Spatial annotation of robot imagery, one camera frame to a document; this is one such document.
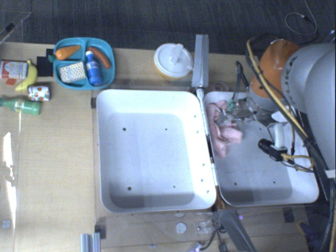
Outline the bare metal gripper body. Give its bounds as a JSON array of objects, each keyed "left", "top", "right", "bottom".
[{"left": 232, "top": 98, "right": 263, "bottom": 122}]

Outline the pink soft cloth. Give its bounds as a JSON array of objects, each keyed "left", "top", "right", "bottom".
[{"left": 206, "top": 100, "right": 243, "bottom": 159}]

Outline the white plastic tray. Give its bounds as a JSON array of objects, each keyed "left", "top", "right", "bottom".
[
  {"left": 203, "top": 91, "right": 320, "bottom": 207},
  {"left": 96, "top": 89, "right": 217, "bottom": 214}
]

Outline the yellow cup with white lid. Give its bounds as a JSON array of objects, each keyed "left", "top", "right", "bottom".
[{"left": 153, "top": 43, "right": 194, "bottom": 82}]

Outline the brown sausage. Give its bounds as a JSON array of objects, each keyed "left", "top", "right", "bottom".
[{"left": 88, "top": 46, "right": 112, "bottom": 69}]

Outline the blue bottle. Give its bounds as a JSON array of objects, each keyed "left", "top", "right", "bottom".
[{"left": 85, "top": 50, "right": 103, "bottom": 87}]

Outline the blue divided plate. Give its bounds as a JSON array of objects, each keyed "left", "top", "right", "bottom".
[{"left": 53, "top": 37, "right": 116, "bottom": 90}]

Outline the yellow and white packet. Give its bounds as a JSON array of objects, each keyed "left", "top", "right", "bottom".
[{"left": 59, "top": 61, "right": 88, "bottom": 84}]

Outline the orange carrot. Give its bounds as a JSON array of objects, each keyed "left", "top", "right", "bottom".
[{"left": 48, "top": 45, "right": 82, "bottom": 62}]

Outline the white can with orange print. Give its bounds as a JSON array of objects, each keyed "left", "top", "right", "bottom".
[{"left": 27, "top": 85, "right": 51, "bottom": 102}]

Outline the yellow banana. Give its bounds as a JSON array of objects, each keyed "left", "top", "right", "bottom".
[{"left": 15, "top": 59, "right": 39, "bottom": 92}]

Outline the green bottle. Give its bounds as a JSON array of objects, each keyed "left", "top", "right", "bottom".
[{"left": 0, "top": 98, "right": 43, "bottom": 116}]

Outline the white and red carton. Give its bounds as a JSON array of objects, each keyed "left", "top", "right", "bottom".
[{"left": 0, "top": 59, "right": 29, "bottom": 80}]

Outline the black cylinder on white bracket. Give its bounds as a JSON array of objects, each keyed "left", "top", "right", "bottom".
[{"left": 258, "top": 122, "right": 289, "bottom": 162}]

